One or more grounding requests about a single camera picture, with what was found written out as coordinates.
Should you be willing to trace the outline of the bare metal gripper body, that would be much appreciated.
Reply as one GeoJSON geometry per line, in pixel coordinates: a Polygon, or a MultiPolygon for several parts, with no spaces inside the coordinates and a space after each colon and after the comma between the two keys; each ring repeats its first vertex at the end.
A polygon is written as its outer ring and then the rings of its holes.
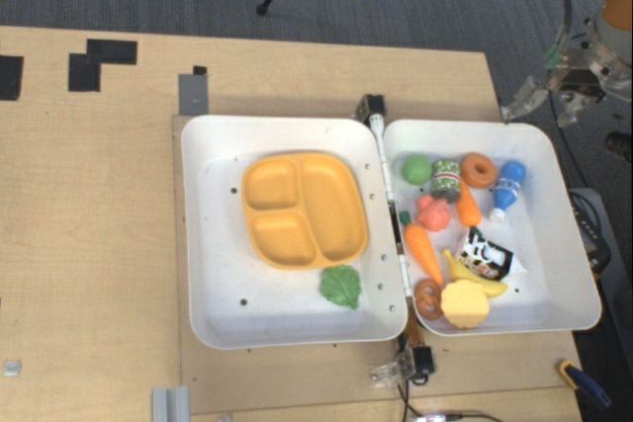
{"type": "Polygon", "coordinates": [[[606,46],[570,49],[547,79],[553,91],[574,92],[600,100],[604,95],[632,100],[632,67],[606,46]]]}

